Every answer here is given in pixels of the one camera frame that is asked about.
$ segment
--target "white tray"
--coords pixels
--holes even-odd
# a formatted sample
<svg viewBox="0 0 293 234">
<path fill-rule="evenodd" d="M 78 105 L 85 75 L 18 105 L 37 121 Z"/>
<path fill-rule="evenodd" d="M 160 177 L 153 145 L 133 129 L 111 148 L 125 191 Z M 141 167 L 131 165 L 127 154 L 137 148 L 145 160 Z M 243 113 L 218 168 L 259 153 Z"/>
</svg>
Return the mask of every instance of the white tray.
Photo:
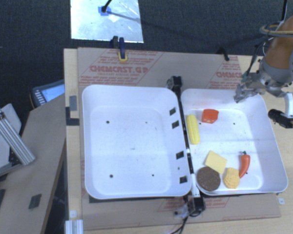
<svg viewBox="0 0 293 234">
<path fill-rule="evenodd" d="M 189 192 L 185 140 L 172 91 L 91 85 L 83 91 L 82 104 L 85 186 L 92 197 L 182 196 Z"/>
<path fill-rule="evenodd" d="M 201 142 L 190 145 L 195 172 L 204 166 L 210 150 L 227 159 L 226 167 L 240 168 L 240 156 L 246 151 L 251 156 L 248 174 L 237 189 L 223 184 L 212 192 L 199 189 L 208 195 L 233 195 L 282 192 L 288 178 L 280 152 L 267 116 L 264 100 L 260 95 L 236 103 L 233 90 L 187 89 L 182 93 L 184 114 L 196 115 Z M 219 111 L 213 124 L 201 122 L 204 109 Z"/>
</svg>

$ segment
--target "brown cookie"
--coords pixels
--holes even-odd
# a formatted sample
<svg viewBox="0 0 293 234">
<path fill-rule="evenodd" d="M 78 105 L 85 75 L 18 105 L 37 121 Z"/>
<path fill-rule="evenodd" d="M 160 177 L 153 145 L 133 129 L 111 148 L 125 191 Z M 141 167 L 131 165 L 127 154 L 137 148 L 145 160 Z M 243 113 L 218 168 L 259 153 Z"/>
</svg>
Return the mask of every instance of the brown cookie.
<svg viewBox="0 0 293 234">
<path fill-rule="evenodd" d="M 220 185 L 220 175 L 217 171 L 206 166 L 198 170 L 196 180 L 206 191 L 214 191 Z"/>
</svg>

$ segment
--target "red pepper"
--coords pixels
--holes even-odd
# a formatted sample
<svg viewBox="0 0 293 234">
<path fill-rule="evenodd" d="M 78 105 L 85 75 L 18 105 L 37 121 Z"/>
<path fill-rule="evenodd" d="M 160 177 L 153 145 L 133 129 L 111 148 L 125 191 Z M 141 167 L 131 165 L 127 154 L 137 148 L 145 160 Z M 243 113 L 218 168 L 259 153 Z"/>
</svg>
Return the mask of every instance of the red pepper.
<svg viewBox="0 0 293 234">
<path fill-rule="evenodd" d="M 244 154 L 241 156 L 241 169 L 239 172 L 239 177 L 242 178 L 245 173 L 247 173 L 249 166 L 250 166 L 250 161 L 251 161 L 251 156 L 246 154 L 246 152 L 243 152 Z"/>
</svg>

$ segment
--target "red toy tomato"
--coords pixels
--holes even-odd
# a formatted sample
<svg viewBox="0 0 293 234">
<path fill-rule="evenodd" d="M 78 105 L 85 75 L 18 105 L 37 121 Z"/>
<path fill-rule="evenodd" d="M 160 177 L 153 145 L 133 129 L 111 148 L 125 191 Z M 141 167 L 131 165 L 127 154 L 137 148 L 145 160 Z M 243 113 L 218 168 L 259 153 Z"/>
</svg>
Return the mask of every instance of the red toy tomato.
<svg viewBox="0 0 293 234">
<path fill-rule="evenodd" d="M 218 119 L 218 113 L 215 109 L 204 109 L 202 122 L 213 124 Z"/>
</svg>

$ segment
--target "blue tape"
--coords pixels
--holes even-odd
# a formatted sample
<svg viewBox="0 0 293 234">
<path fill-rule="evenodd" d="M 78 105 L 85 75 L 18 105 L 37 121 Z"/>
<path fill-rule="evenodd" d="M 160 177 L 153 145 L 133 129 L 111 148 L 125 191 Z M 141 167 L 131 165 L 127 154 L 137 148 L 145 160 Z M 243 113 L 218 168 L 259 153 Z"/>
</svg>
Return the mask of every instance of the blue tape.
<svg viewBox="0 0 293 234">
<path fill-rule="evenodd" d="M 99 13 L 100 13 L 101 16 L 108 16 L 108 14 L 110 14 L 112 12 L 111 8 L 110 7 L 107 7 L 106 12 L 103 13 L 102 12 L 102 7 L 103 6 L 99 6 L 98 7 L 98 11 L 99 11 Z"/>
</svg>

